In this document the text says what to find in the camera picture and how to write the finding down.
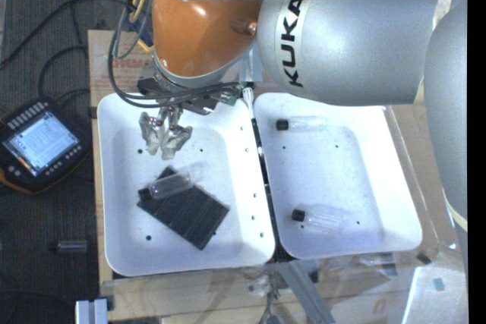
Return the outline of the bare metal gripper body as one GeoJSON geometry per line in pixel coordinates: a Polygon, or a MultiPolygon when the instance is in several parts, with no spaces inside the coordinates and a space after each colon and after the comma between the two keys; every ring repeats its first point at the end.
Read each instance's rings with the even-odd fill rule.
{"type": "MultiPolygon", "coordinates": [[[[155,95],[194,92],[197,88],[218,84],[220,80],[221,71],[212,71],[200,76],[180,76],[168,71],[158,61],[150,61],[141,71],[137,88],[142,95],[154,99],[155,95]]],[[[179,113],[188,110],[199,115],[208,115],[216,105],[216,92],[205,92],[202,96],[185,97],[179,104],[179,113]]]]}

